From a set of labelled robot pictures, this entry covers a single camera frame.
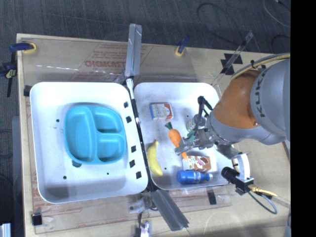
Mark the blue divided plate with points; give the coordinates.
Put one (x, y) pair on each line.
(84, 132)

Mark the black cylinder on white bracket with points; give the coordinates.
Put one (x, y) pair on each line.
(243, 181)

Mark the orange carrot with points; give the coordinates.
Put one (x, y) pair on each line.
(174, 134)

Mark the blue bottle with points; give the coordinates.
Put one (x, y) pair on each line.
(188, 177)

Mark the brown cardboard board red print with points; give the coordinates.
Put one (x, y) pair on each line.
(81, 58)

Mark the brown and white carton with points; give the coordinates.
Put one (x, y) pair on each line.
(197, 164)

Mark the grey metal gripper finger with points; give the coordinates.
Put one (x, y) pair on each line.
(179, 150)
(186, 141)

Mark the white plastic tray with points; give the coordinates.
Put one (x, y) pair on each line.
(168, 95)
(49, 132)

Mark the yellow banana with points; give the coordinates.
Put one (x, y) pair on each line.
(153, 160)

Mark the white blue and red carton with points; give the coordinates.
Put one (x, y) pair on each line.
(160, 111)

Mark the small white and green bottle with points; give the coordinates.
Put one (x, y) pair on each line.
(191, 125)

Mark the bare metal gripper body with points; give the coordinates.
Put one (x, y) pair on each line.
(203, 139)

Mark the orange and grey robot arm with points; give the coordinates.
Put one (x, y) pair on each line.
(269, 102)

